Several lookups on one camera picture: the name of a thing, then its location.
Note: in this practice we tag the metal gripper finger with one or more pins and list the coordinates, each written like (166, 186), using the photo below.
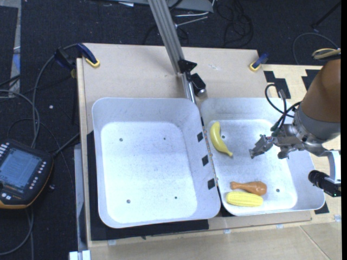
(284, 153)
(260, 145)

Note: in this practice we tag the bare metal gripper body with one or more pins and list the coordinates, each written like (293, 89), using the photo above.
(294, 139)

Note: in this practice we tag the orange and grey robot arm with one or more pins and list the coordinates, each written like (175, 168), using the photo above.
(324, 91)

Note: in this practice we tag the white plastic tray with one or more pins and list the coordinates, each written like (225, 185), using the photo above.
(249, 169)
(149, 172)

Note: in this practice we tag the brown chicken drumstick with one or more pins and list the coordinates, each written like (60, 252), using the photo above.
(254, 187)

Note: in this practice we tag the yellow banana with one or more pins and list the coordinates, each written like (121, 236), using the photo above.
(217, 141)

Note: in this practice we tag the yellow corn cob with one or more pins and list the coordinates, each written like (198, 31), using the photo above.
(244, 198)

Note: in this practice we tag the pale wood board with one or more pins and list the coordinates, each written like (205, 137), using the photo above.
(135, 72)

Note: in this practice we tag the black cylinder on white bracket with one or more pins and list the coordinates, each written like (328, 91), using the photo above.
(324, 181)

